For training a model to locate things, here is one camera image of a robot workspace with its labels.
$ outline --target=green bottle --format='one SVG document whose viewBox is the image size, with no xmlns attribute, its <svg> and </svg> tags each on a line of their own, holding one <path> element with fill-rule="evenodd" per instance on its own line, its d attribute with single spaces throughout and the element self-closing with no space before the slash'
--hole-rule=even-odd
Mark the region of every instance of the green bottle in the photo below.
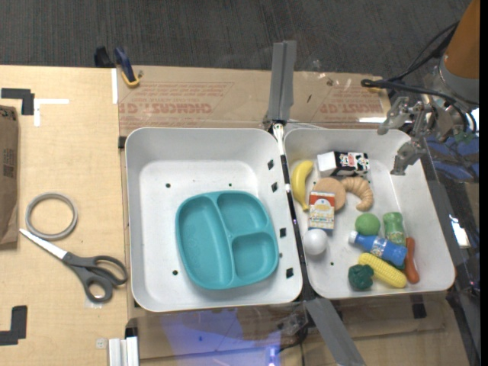
<svg viewBox="0 0 488 366">
<path fill-rule="evenodd" d="M 386 213 L 383 215 L 383 222 L 385 238 L 399 246 L 406 246 L 402 214 L 398 212 Z"/>
</svg>

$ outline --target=corn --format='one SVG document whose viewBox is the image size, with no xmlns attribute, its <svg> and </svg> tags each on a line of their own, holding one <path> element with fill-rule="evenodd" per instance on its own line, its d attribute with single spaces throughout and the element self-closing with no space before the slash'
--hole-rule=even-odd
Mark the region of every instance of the corn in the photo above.
<svg viewBox="0 0 488 366">
<path fill-rule="evenodd" d="M 360 265 L 370 265 L 373 268 L 374 276 L 391 286 L 399 288 L 406 286 L 406 276 L 404 273 L 371 253 L 361 253 L 358 263 Z"/>
</svg>

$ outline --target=scissors blade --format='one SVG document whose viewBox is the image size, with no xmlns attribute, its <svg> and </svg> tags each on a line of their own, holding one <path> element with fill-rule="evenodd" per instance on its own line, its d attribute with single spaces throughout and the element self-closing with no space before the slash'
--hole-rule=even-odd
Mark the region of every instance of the scissors blade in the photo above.
<svg viewBox="0 0 488 366">
<path fill-rule="evenodd" d="M 51 244 L 50 242 L 33 235 L 28 230 L 19 229 L 19 232 L 22 233 L 24 236 L 26 236 L 31 241 L 35 242 L 38 246 L 44 248 L 46 251 L 52 253 L 54 256 L 56 256 L 57 258 L 59 258 L 61 260 L 63 260 L 64 255 L 66 255 L 68 253 L 68 251 L 65 251 L 64 249 L 61 249 L 60 247 L 55 246 L 54 244 Z"/>
</svg>

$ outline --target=green ball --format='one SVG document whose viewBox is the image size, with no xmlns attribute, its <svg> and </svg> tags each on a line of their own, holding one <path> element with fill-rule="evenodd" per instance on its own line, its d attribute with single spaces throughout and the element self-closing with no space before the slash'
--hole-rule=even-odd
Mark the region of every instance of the green ball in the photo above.
<svg viewBox="0 0 488 366">
<path fill-rule="evenodd" d="M 364 213 L 356 218 L 355 228 L 361 235 L 374 236 L 380 232 L 381 222 L 371 213 Z"/>
</svg>

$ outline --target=banana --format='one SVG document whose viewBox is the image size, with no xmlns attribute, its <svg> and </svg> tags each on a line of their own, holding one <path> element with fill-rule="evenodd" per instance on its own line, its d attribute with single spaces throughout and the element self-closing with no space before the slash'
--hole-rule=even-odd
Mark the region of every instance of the banana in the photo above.
<svg viewBox="0 0 488 366">
<path fill-rule="evenodd" d="M 310 160 L 303 160 L 294 168 L 293 173 L 291 174 L 291 193 L 293 194 L 293 197 L 300 202 L 303 211 L 307 211 L 309 208 L 305 201 L 307 196 L 305 181 L 312 170 L 313 162 Z"/>
</svg>

